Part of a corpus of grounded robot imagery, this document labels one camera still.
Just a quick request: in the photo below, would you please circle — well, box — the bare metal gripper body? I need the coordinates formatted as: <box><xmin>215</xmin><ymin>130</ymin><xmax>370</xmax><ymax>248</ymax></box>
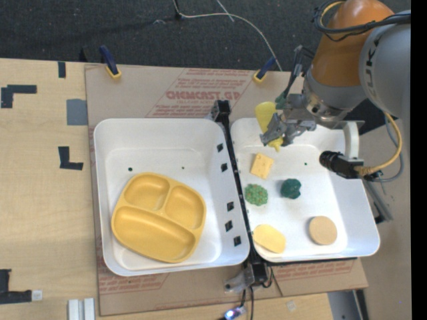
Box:
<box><xmin>282</xmin><ymin>93</ymin><xmax>348</xmax><ymax>130</ymax></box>

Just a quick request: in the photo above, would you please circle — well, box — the yellow squeeze bottle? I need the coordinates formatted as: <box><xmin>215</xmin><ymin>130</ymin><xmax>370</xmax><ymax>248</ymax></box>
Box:
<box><xmin>254</xmin><ymin>101</ymin><xmax>284</xmax><ymax>152</ymax></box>

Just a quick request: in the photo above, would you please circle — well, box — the yellow cheese slice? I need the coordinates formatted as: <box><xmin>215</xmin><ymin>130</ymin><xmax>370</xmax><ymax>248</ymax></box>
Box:
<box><xmin>249</xmin><ymin>152</ymin><xmax>275</xmax><ymax>180</ymax></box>

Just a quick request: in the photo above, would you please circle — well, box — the green broccoli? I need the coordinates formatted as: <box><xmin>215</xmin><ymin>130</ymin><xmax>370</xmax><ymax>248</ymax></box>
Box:
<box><xmin>280</xmin><ymin>178</ymin><xmax>302</xmax><ymax>200</ymax></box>

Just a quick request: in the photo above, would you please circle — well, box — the green peas pile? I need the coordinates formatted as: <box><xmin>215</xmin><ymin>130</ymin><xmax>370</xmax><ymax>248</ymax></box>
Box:
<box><xmin>244</xmin><ymin>183</ymin><xmax>269</xmax><ymax>207</ymax></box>

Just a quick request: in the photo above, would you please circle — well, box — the white plastic tray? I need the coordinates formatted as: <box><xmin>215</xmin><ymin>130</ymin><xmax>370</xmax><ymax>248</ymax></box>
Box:
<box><xmin>93</xmin><ymin>117</ymin><xmax>251</xmax><ymax>277</ymax></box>
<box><xmin>230</xmin><ymin>117</ymin><xmax>381</xmax><ymax>263</ymax></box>

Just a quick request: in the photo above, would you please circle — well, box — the round tan biscuit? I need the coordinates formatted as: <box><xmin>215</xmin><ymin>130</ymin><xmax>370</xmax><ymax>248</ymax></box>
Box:
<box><xmin>308</xmin><ymin>215</ymin><xmax>338</xmax><ymax>246</ymax></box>

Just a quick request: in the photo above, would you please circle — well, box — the yellow oval chip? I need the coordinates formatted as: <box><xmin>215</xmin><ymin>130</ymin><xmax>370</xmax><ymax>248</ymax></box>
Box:
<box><xmin>252</xmin><ymin>224</ymin><xmax>287</xmax><ymax>254</ymax></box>

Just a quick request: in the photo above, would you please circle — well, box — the brown cardboard board red print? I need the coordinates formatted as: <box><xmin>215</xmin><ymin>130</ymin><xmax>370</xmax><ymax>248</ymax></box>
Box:
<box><xmin>83</xmin><ymin>63</ymin><xmax>370</xmax><ymax>317</ymax></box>

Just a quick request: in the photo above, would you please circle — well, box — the yellow divided plate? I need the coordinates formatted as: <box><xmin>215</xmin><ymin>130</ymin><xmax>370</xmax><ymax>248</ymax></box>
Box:
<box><xmin>110</xmin><ymin>171</ymin><xmax>207</xmax><ymax>264</ymax></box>

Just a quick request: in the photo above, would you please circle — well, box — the black cylinder on white bracket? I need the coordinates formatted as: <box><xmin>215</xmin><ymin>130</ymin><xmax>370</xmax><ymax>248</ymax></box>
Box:
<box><xmin>318</xmin><ymin>119</ymin><xmax>366</xmax><ymax>179</ymax></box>

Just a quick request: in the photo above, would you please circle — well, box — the black block with wires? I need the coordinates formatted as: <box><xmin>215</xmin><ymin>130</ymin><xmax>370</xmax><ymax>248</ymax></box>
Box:
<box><xmin>223</xmin><ymin>261</ymin><xmax>272</xmax><ymax>295</ymax></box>

